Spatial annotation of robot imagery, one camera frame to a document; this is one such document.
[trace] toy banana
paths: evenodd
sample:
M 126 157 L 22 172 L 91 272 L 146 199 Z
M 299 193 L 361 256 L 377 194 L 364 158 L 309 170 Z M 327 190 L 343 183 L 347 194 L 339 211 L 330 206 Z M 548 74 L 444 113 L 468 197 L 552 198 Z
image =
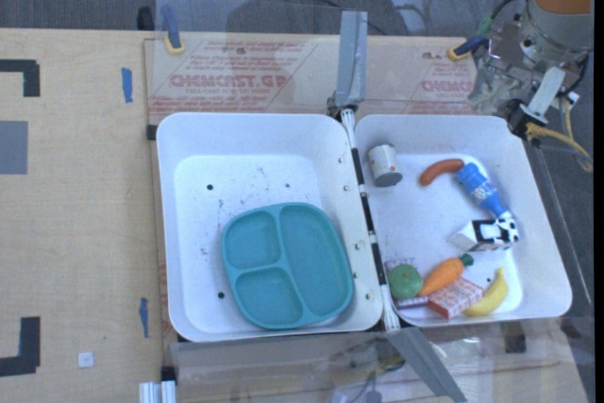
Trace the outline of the toy banana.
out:
M 474 303 L 463 313 L 468 316 L 483 316 L 493 312 L 508 295 L 508 283 L 504 277 L 504 269 L 500 267 L 495 272 L 495 280 L 478 302 Z

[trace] toy carrot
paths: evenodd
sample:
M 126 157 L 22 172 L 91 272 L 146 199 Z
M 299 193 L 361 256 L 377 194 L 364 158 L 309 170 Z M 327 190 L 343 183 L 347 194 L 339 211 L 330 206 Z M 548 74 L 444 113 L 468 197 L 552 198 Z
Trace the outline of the toy carrot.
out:
M 451 257 L 442 261 L 426 278 L 424 286 L 418 295 L 432 294 L 451 282 L 455 282 L 461 277 L 463 268 L 473 263 L 474 259 L 469 254 L 463 254 L 460 257 Z

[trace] red and white box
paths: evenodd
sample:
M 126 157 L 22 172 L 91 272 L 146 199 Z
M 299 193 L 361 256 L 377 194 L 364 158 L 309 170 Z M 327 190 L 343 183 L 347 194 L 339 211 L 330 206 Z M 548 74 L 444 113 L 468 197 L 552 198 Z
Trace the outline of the red and white box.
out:
M 460 277 L 455 282 L 428 296 L 428 307 L 450 319 L 466 310 L 484 296 L 484 289 Z

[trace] wooden table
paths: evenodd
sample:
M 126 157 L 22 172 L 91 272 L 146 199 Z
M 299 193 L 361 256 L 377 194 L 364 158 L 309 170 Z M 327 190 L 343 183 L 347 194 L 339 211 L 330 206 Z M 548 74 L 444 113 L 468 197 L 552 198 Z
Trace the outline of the wooden table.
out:
M 40 66 L 39 96 L 24 95 L 22 73 L 0 72 L 0 127 L 19 127 L 17 138 L 26 140 L 25 152 L 22 145 L 14 152 L 24 172 L 0 169 L 0 370 L 13 373 L 0 375 L 3 402 L 137 401 L 141 382 L 159 381 L 165 333 L 143 54 L 152 38 L 134 31 L 0 30 L 0 59 Z M 132 76 L 131 102 L 123 68 Z M 14 142 L 2 142 L 0 160 L 3 154 L 7 160 Z M 22 331 L 27 324 L 33 333 Z M 500 371 L 460 374 L 461 363 L 451 372 L 470 401 L 485 401 L 485 392 L 493 401 L 518 401 L 536 379 L 543 401 L 569 401 L 569 393 L 583 401 L 556 327 L 547 322 L 544 331 L 553 363 L 526 370 L 501 363 Z M 90 353 L 93 365 L 79 367 L 90 364 Z M 390 384 L 383 387 L 390 388 L 388 401 L 400 397 L 396 383 L 383 384 Z M 319 394 L 316 401 L 324 400 Z M 428 395 L 424 389 L 414 397 Z

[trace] gray square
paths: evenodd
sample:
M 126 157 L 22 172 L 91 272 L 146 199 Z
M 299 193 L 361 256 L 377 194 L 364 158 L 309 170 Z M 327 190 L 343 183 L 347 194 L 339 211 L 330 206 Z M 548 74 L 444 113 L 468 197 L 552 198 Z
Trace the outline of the gray square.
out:
M 0 121 L 0 175 L 27 175 L 27 121 Z

